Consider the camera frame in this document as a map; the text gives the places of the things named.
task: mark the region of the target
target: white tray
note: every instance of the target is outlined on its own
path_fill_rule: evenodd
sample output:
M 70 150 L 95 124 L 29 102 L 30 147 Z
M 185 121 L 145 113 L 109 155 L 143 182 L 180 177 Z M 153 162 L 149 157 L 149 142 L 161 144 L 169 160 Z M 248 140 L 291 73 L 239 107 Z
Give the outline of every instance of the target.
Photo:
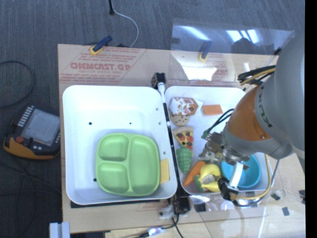
M 226 112 L 229 109 L 235 108 L 240 99 L 245 95 L 245 92 L 238 88 L 230 87 L 194 87 L 194 86 L 171 86 L 165 92 L 165 98 L 167 106 L 169 106 L 173 97 L 189 97 L 202 101 L 204 105 L 221 105 L 222 111 Z M 198 161 L 198 155 L 202 153 L 207 141 L 202 139 L 201 136 L 203 132 L 211 127 L 214 122 L 221 115 L 206 116 L 201 108 L 193 116 L 189 116 L 190 120 L 187 126 L 192 126 L 194 128 L 194 143 L 193 152 L 194 156 L 192 158 L 192 166 Z M 228 120 L 222 122 L 216 126 L 212 131 L 221 133 L 225 123 Z M 172 129 L 178 128 L 171 122 Z M 181 145 L 174 138 L 175 150 L 180 148 Z M 265 164 L 265 156 L 263 153 L 256 153 L 255 157 L 259 161 L 261 168 L 261 179 L 259 183 L 252 188 L 242 189 L 243 191 L 258 191 L 265 190 L 268 184 L 267 169 Z M 183 182 L 186 175 L 179 172 L 180 180 Z M 196 184 L 193 182 L 186 186 L 184 190 L 191 195 L 201 195 L 201 194 L 211 194 L 213 192 L 201 193 L 198 191 Z
M 74 85 L 63 93 L 66 192 L 77 204 L 172 197 L 177 189 L 162 99 L 150 87 Z M 94 181 L 98 141 L 108 133 L 139 133 L 153 139 L 160 160 L 168 158 L 169 181 L 147 197 L 118 196 Z

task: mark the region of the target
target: green divided plate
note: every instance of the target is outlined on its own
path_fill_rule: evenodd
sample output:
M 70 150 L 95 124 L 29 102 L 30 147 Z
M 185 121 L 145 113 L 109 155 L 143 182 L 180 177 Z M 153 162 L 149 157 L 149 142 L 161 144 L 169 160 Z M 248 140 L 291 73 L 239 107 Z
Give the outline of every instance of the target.
M 97 183 L 104 191 L 147 196 L 159 186 L 159 150 L 155 142 L 134 133 L 111 133 L 98 143 Z

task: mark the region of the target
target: toy carrot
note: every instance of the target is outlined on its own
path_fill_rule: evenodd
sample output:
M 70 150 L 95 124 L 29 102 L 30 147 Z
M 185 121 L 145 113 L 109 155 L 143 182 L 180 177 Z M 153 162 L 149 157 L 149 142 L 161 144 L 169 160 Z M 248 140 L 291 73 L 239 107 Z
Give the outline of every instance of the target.
M 194 181 L 194 177 L 200 174 L 200 169 L 202 166 L 206 165 L 205 161 L 198 161 L 194 164 L 192 169 L 189 171 L 186 179 L 183 182 L 183 186 L 186 187 L 187 185 L 191 184 Z

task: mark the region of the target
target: blue clamp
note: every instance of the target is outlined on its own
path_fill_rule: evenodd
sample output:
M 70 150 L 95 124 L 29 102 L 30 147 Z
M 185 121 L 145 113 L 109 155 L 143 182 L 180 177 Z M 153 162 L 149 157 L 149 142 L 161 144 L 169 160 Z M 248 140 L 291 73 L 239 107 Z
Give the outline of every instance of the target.
M 96 55 L 98 53 L 100 53 L 103 49 L 103 46 L 107 46 L 108 43 L 112 40 L 112 37 L 110 35 L 108 35 L 107 37 L 103 38 L 101 41 L 99 41 L 96 45 L 94 45 L 93 47 L 90 48 L 90 53 L 92 55 Z
M 212 41 L 206 41 L 206 42 L 203 43 L 202 48 L 201 48 L 202 52 L 199 55 L 199 60 L 200 61 L 206 61 L 207 60 L 207 55 L 208 55 L 208 52 L 210 50 L 211 43 L 212 43 Z

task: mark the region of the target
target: device screen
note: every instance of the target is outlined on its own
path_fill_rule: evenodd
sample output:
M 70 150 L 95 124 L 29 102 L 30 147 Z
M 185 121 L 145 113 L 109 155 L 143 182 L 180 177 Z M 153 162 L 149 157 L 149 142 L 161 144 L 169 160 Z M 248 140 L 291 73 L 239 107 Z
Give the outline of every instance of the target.
M 24 138 L 33 138 L 34 141 L 52 146 L 58 130 L 58 116 L 46 113 L 39 109 L 34 109 L 21 136 Z

